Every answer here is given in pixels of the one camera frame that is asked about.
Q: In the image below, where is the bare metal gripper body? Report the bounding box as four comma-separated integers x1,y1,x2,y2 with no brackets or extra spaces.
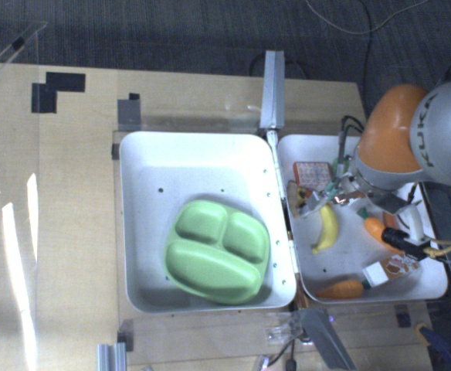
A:
321,173,372,209

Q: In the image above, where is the toy pizza slice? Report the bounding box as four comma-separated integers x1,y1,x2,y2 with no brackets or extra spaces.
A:
287,180,313,219

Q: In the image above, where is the yellow banana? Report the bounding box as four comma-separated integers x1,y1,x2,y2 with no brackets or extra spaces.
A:
310,203,340,255

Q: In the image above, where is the orange patterned packet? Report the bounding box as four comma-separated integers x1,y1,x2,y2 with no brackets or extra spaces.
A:
292,161,334,190

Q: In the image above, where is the orange carrot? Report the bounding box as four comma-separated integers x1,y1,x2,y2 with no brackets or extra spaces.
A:
316,278,366,301
363,216,404,253

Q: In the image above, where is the white plastic tray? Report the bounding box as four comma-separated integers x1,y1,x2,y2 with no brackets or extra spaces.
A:
118,131,298,315
277,134,449,305

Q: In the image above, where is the white and brown carton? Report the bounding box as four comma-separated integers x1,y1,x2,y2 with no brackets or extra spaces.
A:
361,254,421,289

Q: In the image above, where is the green divided plate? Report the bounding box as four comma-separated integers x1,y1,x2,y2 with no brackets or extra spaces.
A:
163,199,271,306

